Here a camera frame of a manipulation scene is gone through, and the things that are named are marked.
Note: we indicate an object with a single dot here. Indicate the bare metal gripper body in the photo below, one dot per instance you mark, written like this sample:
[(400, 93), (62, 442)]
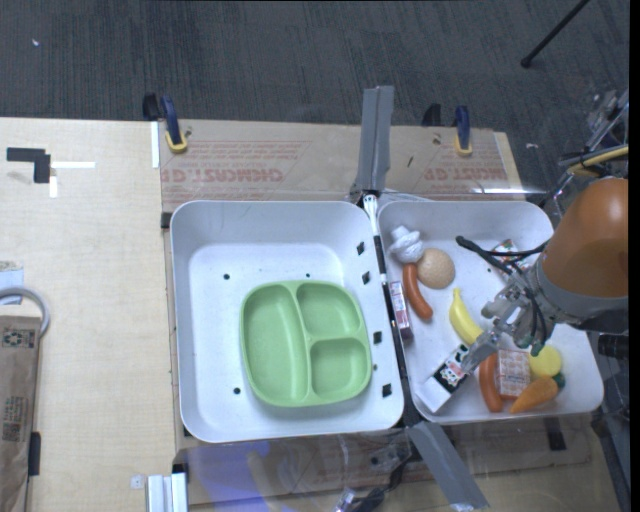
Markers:
[(525, 312)]

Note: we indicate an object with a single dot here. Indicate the pink carton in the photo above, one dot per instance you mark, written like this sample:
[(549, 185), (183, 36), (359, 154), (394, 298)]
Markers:
[(400, 310)]

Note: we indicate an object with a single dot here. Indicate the brown cardboard board red print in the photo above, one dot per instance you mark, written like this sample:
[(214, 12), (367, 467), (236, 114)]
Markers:
[(260, 170)]

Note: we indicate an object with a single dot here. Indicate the black and white carton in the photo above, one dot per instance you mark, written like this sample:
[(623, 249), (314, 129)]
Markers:
[(445, 382)]

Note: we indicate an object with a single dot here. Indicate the red and white packet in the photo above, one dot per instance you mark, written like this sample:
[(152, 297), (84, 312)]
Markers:
[(507, 250)]

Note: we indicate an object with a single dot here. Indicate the orange carrot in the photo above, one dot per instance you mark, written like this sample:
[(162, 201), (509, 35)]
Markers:
[(535, 395)]

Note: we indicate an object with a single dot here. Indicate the yellow banana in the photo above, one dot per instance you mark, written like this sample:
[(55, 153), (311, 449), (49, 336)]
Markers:
[(462, 317)]

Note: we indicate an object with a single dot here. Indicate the brown paper bag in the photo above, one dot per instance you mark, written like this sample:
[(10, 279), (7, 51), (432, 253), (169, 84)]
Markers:
[(15, 410)]

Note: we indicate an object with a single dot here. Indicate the white plastic bottle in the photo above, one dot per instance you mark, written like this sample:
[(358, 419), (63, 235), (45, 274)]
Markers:
[(406, 244)]

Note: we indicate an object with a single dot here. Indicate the white plastic tray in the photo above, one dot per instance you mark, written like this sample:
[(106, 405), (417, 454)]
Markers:
[(440, 345), (210, 320)]

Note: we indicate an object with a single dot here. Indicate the yellow lemon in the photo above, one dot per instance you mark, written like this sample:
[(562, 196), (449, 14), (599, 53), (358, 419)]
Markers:
[(547, 361)]

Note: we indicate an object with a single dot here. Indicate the orange and white carton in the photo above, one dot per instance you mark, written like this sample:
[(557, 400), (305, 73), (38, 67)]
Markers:
[(512, 375)]

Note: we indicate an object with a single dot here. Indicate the black tripod leg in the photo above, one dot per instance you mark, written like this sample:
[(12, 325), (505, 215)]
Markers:
[(555, 32)]

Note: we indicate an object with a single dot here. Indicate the black cylinder on white bracket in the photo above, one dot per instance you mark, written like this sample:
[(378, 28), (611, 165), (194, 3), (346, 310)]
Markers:
[(614, 346)]

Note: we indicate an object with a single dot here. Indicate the green divided plate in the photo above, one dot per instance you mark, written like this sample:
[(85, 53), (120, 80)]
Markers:
[(280, 345)]

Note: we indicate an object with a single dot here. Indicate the orange sausage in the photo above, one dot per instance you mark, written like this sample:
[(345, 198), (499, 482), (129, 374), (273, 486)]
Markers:
[(416, 292), (490, 387)]

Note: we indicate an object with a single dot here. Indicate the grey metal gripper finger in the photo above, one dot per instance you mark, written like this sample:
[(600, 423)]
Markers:
[(497, 307), (479, 352)]

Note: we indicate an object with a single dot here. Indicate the tan bread bun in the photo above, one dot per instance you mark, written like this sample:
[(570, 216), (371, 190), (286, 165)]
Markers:
[(436, 269)]

